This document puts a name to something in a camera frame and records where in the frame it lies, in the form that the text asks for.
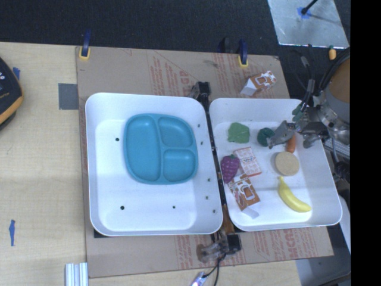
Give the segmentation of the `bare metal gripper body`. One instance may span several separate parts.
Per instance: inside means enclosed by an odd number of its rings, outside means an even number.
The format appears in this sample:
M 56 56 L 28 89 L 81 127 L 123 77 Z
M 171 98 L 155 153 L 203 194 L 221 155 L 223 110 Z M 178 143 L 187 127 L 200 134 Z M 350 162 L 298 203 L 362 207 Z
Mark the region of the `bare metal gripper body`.
M 350 110 L 348 105 L 307 107 L 296 112 L 296 131 L 306 138 L 334 138 L 350 142 Z

